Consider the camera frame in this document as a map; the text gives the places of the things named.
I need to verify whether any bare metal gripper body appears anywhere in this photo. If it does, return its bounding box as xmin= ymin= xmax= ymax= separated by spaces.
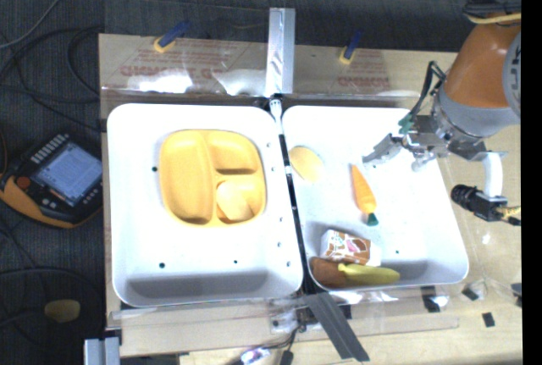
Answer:
xmin=400 ymin=113 xmax=488 ymax=162

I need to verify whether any orange carrot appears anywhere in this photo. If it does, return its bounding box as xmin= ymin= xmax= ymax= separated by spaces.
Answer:
xmin=350 ymin=163 xmax=380 ymax=227

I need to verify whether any white plastic tray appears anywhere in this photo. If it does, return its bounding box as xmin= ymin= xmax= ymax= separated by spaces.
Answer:
xmin=280 ymin=104 xmax=471 ymax=293
xmin=106 ymin=102 xmax=305 ymax=308

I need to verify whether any yellow round biscuit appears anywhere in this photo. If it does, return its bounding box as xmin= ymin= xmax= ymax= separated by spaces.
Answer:
xmin=288 ymin=145 xmax=325 ymax=183

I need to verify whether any white and brown carton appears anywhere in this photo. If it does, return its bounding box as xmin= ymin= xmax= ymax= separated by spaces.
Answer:
xmin=318 ymin=228 xmax=383 ymax=268

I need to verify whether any yellow banana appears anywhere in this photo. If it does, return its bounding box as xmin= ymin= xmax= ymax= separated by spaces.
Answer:
xmin=337 ymin=262 xmax=401 ymax=288

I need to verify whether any brown sausage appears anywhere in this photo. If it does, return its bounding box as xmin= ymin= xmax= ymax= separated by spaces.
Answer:
xmin=309 ymin=256 xmax=349 ymax=289

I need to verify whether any brown cardboard board red print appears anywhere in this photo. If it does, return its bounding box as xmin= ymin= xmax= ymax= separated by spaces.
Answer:
xmin=97 ymin=32 xmax=523 ymax=358

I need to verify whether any yellow divided plate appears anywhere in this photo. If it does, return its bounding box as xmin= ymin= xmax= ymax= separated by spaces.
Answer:
xmin=158 ymin=128 xmax=268 ymax=227

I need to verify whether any yellow oval toy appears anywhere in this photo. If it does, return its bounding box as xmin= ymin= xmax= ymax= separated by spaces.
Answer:
xmin=43 ymin=298 xmax=82 ymax=324

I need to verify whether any black cylinder on white bracket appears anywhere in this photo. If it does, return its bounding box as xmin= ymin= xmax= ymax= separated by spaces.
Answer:
xmin=450 ymin=151 xmax=509 ymax=223

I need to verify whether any black block with thin wires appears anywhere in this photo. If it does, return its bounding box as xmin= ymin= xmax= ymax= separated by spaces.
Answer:
xmin=295 ymin=305 xmax=324 ymax=325

